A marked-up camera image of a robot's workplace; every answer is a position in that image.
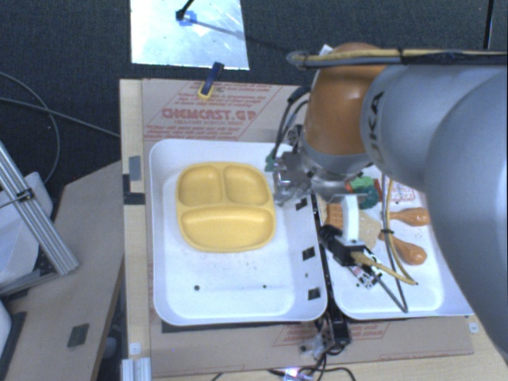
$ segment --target white plastic tray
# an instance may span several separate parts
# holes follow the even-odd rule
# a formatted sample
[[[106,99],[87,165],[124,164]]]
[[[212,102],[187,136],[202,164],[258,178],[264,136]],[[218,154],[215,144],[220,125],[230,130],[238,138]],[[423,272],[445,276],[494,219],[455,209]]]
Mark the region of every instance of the white plastic tray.
[[[364,170],[364,174],[380,181],[380,172],[375,167]],[[425,207],[425,197],[417,191],[397,185],[402,200],[391,203],[391,210],[398,211],[409,207]],[[381,205],[365,210],[374,219],[381,218]],[[383,288],[376,284],[371,289],[357,286],[355,276],[341,267],[327,251],[333,293],[339,308],[347,316],[357,320],[417,318],[429,316],[460,316],[473,313],[472,308],[462,295],[460,288],[450,272],[431,227],[412,227],[398,220],[391,220],[391,229],[401,240],[420,245],[427,252],[427,260],[419,266],[405,265],[408,273],[418,282],[417,286],[401,283],[406,297],[409,313],[404,314],[390,299]],[[384,241],[377,240],[372,250],[380,261],[390,266]],[[400,299],[395,280],[383,275],[384,282]]]
[[[179,231],[175,188],[183,169],[217,161],[250,164],[263,171],[272,148],[265,143],[171,139],[150,151],[154,304],[166,322],[311,321],[325,311],[325,281],[309,198],[298,211],[295,202],[276,206],[274,238],[257,250],[201,252]],[[271,186],[271,174],[267,180]],[[304,260],[302,252],[312,247],[315,256]],[[316,290],[320,297],[315,298]]]

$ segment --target wooden table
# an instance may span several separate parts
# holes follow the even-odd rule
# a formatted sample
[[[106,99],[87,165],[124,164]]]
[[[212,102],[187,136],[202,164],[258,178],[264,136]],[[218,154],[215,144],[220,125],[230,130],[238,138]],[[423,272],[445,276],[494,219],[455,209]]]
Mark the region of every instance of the wooden table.
[[[26,312],[26,319],[6,381],[97,378],[123,280],[121,217],[120,163],[65,187],[55,227],[79,267],[7,304],[11,314]],[[86,339],[69,348],[78,326],[87,327]]]

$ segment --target yellow divided plate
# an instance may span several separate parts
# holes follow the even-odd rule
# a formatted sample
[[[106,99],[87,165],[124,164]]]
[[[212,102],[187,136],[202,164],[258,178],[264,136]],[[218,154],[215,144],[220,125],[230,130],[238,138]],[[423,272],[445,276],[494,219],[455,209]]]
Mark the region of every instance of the yellow divided plate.
[[[176,213],[187,243],[208,252],[264,246],[275,233],[275,208],[264,175],[247,164],[186,168],[176,183]]]

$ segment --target wire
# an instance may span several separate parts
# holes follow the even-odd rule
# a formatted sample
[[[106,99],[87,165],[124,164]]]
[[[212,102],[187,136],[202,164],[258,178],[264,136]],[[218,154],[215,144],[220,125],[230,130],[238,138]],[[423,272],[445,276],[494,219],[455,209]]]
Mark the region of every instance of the wire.
[[[414,279],[406,278],[403,275],[400,275],[398,272],[395,272],[394,270],[388,268],[385,265],[382,265],[380,263],[375,262],[370,257],[367,257],[363,252],[361,251],[354,251],[351,253],[351,257],[358,263],[362,265],[367,265],[368,267],[376,267],[382,271],[385,271],[388,275],[393,276],[394,278],[398,279],[399,281],[403,281],[404,283],[407,283],[409,285],[416,285],[416,281]]]
[[[323,356],[323,368],[321,370],[319,370],[321,372],[321,374],[319,375],[319,377],[317,378],[317,381],[321,381],[321,379],[323,378],[323,375],[325,374],[325,369],[326,369],[326,354]]]
[[[277,131],[277,136],[275,138],[275,147],[271,152],[271,158],[274,160],[277,157],[277,151],[279,150],[280,145],[283,142],[283,139],[287,133],[287,130],[284,130],[286,126],[287,115],[289,114],[291,107],[304,95],[310,92],[309,87],[299,87],[297,88],[291,96],[287,99],[287,106],[284,110],[283,116],[280,119],[279,130]],[[293,116],[291,116],[290,122],[293,121],[295,114],[303,107],[303,105],[298,106],[298,108],[293,112]]]
[[[284,131],[283,131],[283,139],[284,137],[287,135],[287,132],[289,131],[289,129],[291,128],[291,126],[293,125],[294,123],[294,120],[296,119],[296,116],[298,115],[298,112],[302,109],[303,106],[305,106],[309,101],[308,100],[304,100],[303,102],[301,102],[298,107],[296,109],[294,109],[294,112],[291,114],[291,116],[289,117],[289,120],[287,121],[286,123],[286,127],[284,128]]]
[[[411,275],[409,275],[407,273],[406,269],[402,265],[400,258],[398,257],[398,252],[394,246],[394,238],[393,238],[391,231],[390,231],[390,203],[391,203],[390,196],[391,196],[391,191],[392,191],[393,187],[394,187],[394,181],[392,178],[390,178],[389,183],[388,183],[388,193],[387,193],[388,201],[386,202],[386,205],[385,205],[384,211],[383,211],[383,225],[384,225],[383,228],[384,228],[385,241],[388,244],[388,246],[390,247],[391,254],[393,255],[393,257],[395,259],[395,263],[397,264],[398,269],[400,269],[400,271],[406,278],[414,281],[414,279],[411,277]]]
[[[21,80],[16,79],[13,76],[6,74],[5,72],[2,72],[2,71],[0,71],[0,76],[3,76],[4,78],[10,80],[11,82],[14,82],[17,85],[21,86],[23,89],[28,91],[42,105],[42,108],[49,110],[46,103],[44,103],[44,100],[42,100],[42,98],[40,98],[40,96],[32,88],[30,88],[28,85],[23,83]],[[49,118],[51,119],[53,128],[55,129],[56,154],[55,154],[55,160],[53,161],[52,168],[49,171],[48,176],[46,176],[46,179],[44,179],[44,183],[48,183],[49,180],[53,177],[53,174],[55,173],[55,170],[58,167],[58,163],[60,161],[60,131],[58,130],[58,125],[56,124],[56,120],[52,114],[49,114]]]
[[[444,49],[362,49],[332,52],[327,55],[308,55],[291,52],[287,61],[305,69],[340,65],[370,64],[506,64],[506,52],[460,51]]]
[[[342,351],[345,349],[345,347],[346,347],[345,345],[342,345],[336,351],[333,351],[333,348],[331,348],[330,351],[328,352],[328,355],[329,356],[338,356],[339,354],[342,353]]]
[[[352,371],[349,368],[346,367],[334,367],[334,368],[326,368],[324,372],[333,372],[333,371],[345,371],[348,373],[349,377],[351,378],[351,381],[356,381],[355,376],[353,375]]]
[[[66,114],[59,113],[59,112],[57,112],[55,110],[51,110],[51,109],[49,109],[47,107],[41,107],[41,106],[33,105],[31,103],[21,102],[19,100],[14,100],[12,98],[0,98],[0,102],[12,103],[12,104],[19,105],[19,106],[29,107],[30,109],[39,110],[39,111],[42,111],[42,112],[45,112],[45,113],[48,113],[48,114],[51,114],[51,115],[55,115],[57,117],[61,117],[61,118],[65,119],[65,120],[72,121],[73,123],[76,123],[76,124],[79,124],[79,125],[83,125],[85,127],[88,127],[89,129],[93,129],[93,130],[99,131],[101,133],[105,133],[105,134],[107,134],[109,136],[112,136],[112,137],[115,137],[115,138],[120,138],[120,134],[118,134],[118,133],[115,133],[115,132],[110,131],[108,129],[103,129],[102,127],[99,127],[97,125],[93,125],[91,123],[87,123],[86,121],[79,120],[78,118],[67,116]]]
[[[284,377],[286,373],[279,370],[267,370],[270,374],[277,375],[278,377]]]
[[[382,180],[382,201],[381,201],[381,209],[382,209],[382,219],[383,219],[383,228],[384,228],[384,239],[385,239],[385,247],[387,249],[387,255],[388,260],[390,261],[391,269],[395,271],[395,265],[394,265],[394,257],[397,259],[398,255],[397,252],[391,243],[391,239],[388,237],[387,233],[387,203],[391,201],[391,189],[387,193],[387,180],[384,174],[381,174],[381,180]],[[385,288],[385,291],[390,294],[390,291],[383,285],[383,282],[379,279],[379,284]],[[402,303],[393,296],[392,299],[394,299],[394,302],[397,304],[397,306],[401,309],[402,312],[405,314],[409,311],[407,307],[406,297],[404,296],[404,292],[402,290],[400,281],[398,279],[395,279],[395,284],[397,285],[398,294],[400,295],[400,299]]]
[[[483,49],[491,48],[493,13],[494,13],[494,0],[489,0],[487,7],[487,18],[485,19],[485,33],[483,34]]]

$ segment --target black cable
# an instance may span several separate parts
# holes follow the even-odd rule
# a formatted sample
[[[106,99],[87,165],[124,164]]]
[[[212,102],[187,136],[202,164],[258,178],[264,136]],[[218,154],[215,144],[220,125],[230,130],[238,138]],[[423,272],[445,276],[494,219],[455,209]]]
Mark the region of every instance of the black cable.
[[[485,33],[483,34],[483,49],[491,48],[493,13],[494,13],[494,0],[489,0],[487,7],[487,18],[485,20]]]
[[[315,365],[301,367],[298,370],[298,373],[303,372],[303,371],[309,371],[309,375],[313,375],[316,371],[320,371],[321,365],[323,364],[323,362],[326,362],[326,355],[328,354],[328,351],[331,350],[333,347],[334,346],[332,346],[332,347],[328,348],[327,350],[325,350],[321,354],[321,357],[319,357],[319,360],[317,361],[317,363]]]
[[[42,100],[42,98],[40,98],[40,96],[32,88],[27,86],[21,80],[16,79],[13,76],[6,74],[4,72],[1,72],[1,71],[0,71],[0,76],[3,76],[4,78],[10,80],[11,82],[16,83],[18,86],[21,86],[23,89],[28,91],[42,105],[42,107],[44,109],[49,110],[46,103],[44,103],[44,100]],[[56,120],[52,114],[49,114],[49,118],[51,119],[53,128],[55,129],[56,154],[55,154],[55,160],[53,161],[53,166],[52,166],[51,170],[49,171],[48,176],[46,176],[44,183],[48,183],[48,181],[53,177],[56,167],[58,166],[58,162],[60,161],[60,131],[58,130],[58,125],[56,124]]]
[[[330,351],[328,352],[328,355],[329,355],[329,356],[338,356],[339,354],[341,354],[341,353],[342,353],[342,351],[345,349],[345,347],[346,347],[346,346],[345,346],[345,345],[343,345],[343,346],[341,346],[338,350],[336,350],[335,352],[334,352],[333,350],[330,350]]]
[[[278,370],[267,370],[270,374],[277,375],[278,377],[284,377],[286,373]]]
[[[387,229],[387,219],[386,219],[386,214],[385,214],[385,211],[386,211],[386,208],[387,208],[387,202],[389,202],[391,200],[391,194],[388,193],[389,192],[389,189],[386,188],[387,186],[387,182],[386,182],[386,177],[384,174],[381,174],[381,186],[382,186],[382,196],[383,196],[383,199],[381,199],[381,209],[382,209],[382,215],[383,215],[383,229],[386,230]],[[393,271],[396,271],[395,269],[395,264],[394,264],[394,257],[392,256],[392,253],[391,253],[391,247],[390,247],[390,237],[388,236],[388,232],[385,231],[384,233],[384,240],[385,240],[385,247],[387,249],[387,254],[388,254],[388,260],[390,261],[390,265],[391,265],[391,269]],[[402,290],[402,286],[400,284],[400,281],[398,280],[398,278],[395,278],[395,283],[397,284],[397,290],[398,290],[398,294],[400,296],[400,299],[402,301],[402,308],[401,311],[404,312],[405,314],[407,313],[408,311],[408,307],[407,307],[407,301],[406,301],[406,296],[404,295],[404,291]]]
[[[323,378],[323,375],[325,374],[325,369],[326,369],[326,356],[327,354],[325,353],[323,355],[323,368],[321,370],[319,370],[321,373],[319,374],[319,377],[317,378],[317,381],[321,381],[321,379]]]
[[[273,151],[271,153],[271,158],[274,160],[277,156],[277,151],[279,150],[280,145],[283,142],[284,135],[283,130],[284,126],[286,125],[286,119],[287,115],[289,114],[291,107],[304,95],[310,92],[310,87],[299,87],[296,89],[291,96],[287,99],[287,106],[284,110],[283,116],[280,120],[279,124],[279,130],[277,131],[277,136],[275,138],[275,147],[273,148]]]
[[[115,138],[120,138],[120,134],[118,134],[118,133],[115,133],[115,132],[110,131],[108,129],[103,129],[102,127],[99,127],[97,125],[93,125],[93,124],[88,123],[88,122],[83,121],[83,120],[79,120],[78,118],[67,116],[66,114],[59,113],[59,112],[57,112],[55,110],[51,110],[51,109],[49,109],[47,107],[41,107],[41,106],[33,105],[31,103],[21,102],[19,100],[14,100],[12,98],[0,98],[0,102],[12,103],[12,104],[19,105],[19,106],[29,107],[30,109],[43,111],[43,112],[45,112],[47,114],[55,115],[57,117],[61,117],[61,118],[65,119],[65,120],[72,121],[73,123],[76,123],[76,124],[79,124],[79,125],[83,125],[85,127],[88,127],[89,129],[94,129],[96,131],[99,131],[100,133],[105,133],[105,134],[107,134],[109,136],[112,136],[112,137],[115,137]]]
[[[356,378],[352,371],[349,368],[346,367],[334,367],[334,368],[326,368],[325,372],[333,372],[333,371],[345,371],[348,373],[349,377],[351,378],[351,381],[356,381]]]
[[[282,140],[284,139],[284,137],[287,135],[287,132],[289,131],[289,129],[291,128],[291,126],[293,125],[294,123],[294,120],[296,119],[296,116],[298,116],[298,112],[302,109],[303,106],[305,106],[309,101],[308,100],[304,100],[303,102],[301,102],[296,109],[294,109],[294,112],[291,114],[291,116],[289,117],[289,120],[288,122],[286,123],[286,127],[284,128],[284,131],[283,131],[283,136],[282,136]]]

